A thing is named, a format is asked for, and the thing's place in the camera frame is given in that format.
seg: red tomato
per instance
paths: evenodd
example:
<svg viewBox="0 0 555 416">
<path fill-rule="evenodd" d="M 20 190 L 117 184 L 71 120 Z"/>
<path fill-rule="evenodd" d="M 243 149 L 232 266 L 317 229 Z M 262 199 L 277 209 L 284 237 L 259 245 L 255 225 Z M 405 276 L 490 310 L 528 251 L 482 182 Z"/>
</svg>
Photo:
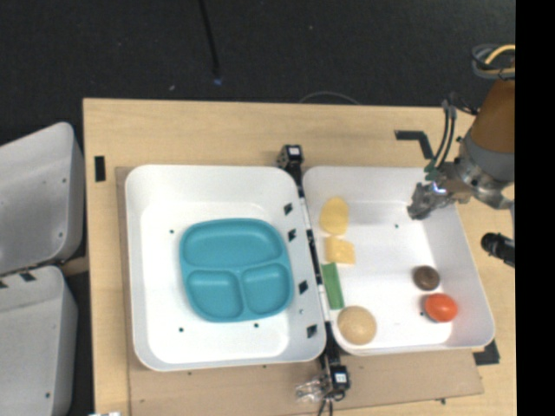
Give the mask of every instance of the red tomato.
<svg viewBox="0 0 555 416">
<path fill-rule="evenodd" d="M 424 302 L 426 313 L 437 322 L 451 322 L 459 308 L 451 296 L 443 293 L 434 293 Z"/>
</svg>

